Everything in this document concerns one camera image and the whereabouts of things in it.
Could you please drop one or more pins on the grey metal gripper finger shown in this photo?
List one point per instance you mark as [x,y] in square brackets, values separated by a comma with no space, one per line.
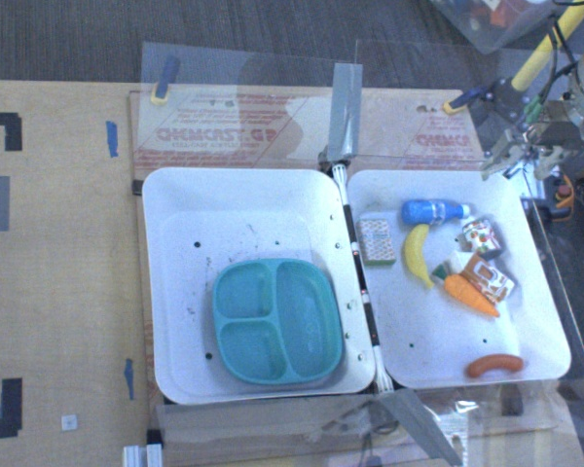
[547,161]
[503,153]

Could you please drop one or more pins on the white plastic tray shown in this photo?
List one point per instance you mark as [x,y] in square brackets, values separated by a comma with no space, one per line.
[418,329]
[185,202]

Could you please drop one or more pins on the white can with red print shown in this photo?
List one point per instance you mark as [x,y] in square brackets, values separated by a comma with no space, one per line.
[482,236]

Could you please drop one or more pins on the white and green patterned carton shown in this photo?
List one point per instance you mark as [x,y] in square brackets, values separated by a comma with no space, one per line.
[377,241]

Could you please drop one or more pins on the clear plastic storage bin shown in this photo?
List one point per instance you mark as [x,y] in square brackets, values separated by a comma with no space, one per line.
[472,3]

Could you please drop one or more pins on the blue plastic bottle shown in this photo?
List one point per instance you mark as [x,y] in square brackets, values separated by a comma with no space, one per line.
[423,211]

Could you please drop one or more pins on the yellow banana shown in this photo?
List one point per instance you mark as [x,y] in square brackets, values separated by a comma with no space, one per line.
[413,256]

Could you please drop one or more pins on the orange carrot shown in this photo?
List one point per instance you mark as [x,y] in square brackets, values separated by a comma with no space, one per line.
[467,295]

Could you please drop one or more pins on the orange and white carton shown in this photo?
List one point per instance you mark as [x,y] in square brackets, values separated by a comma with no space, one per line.
[491,277]

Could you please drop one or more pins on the brown cardboard board, red print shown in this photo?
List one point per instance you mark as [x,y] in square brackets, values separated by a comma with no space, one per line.
[282,124]

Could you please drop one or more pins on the orange sausage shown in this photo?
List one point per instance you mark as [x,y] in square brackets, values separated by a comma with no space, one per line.
[494,365]

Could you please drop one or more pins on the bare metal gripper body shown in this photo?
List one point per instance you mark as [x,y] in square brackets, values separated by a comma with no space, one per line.
[559,134]

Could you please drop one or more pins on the thin black and white rod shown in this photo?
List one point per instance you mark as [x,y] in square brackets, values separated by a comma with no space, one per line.
[357,256]

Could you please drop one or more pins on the teal divided plate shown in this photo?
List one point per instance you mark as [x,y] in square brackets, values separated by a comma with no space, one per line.
[302,319]

